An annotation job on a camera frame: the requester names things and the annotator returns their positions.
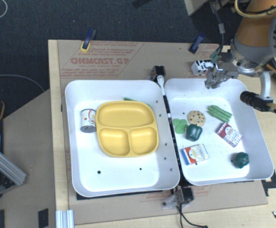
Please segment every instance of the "black floor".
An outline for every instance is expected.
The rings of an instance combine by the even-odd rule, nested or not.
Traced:
[[[200,32],[206,35],[203,43],[221,40],[209,3],[189,17],[184,0],[5,1],[8,10],[0,18],[4,117],[41,94],[42,88],[49,89],[49,39],[84,40],[88,28],[93,27],[96,40],[191,43]],[[0,15],[4,11],[0,0]],[[219,14],[228,44],[241,18],[227,7]]]

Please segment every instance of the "divided yellow plate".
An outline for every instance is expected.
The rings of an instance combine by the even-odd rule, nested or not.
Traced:
[[[156,118],[145,103],[106,102],[98,108],[95,121],[100,147],[110,156],[144,156],[158,148]]]

